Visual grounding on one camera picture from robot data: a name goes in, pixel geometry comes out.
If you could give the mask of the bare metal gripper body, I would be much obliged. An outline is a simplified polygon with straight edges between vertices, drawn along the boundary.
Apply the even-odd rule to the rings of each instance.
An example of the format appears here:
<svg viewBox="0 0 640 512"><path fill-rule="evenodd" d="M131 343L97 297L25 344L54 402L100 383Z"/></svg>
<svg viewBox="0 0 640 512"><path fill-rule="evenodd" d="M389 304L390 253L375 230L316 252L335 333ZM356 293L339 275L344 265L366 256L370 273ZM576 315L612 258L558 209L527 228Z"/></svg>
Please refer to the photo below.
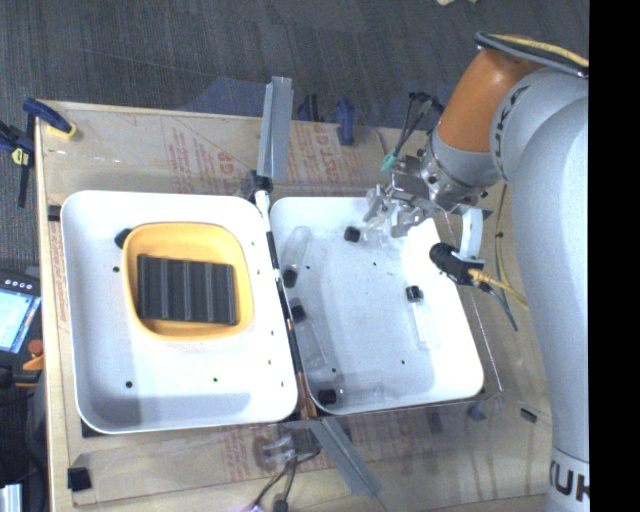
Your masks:
<svg viewBox="0 0 640 512"><path fill-rule="evenodd" d="M491 187L491 157L488 153L455 150L439 158L403 156L390 166L388 196L417 207L426 216L437 211L464 212L475 207Z"/></svg>

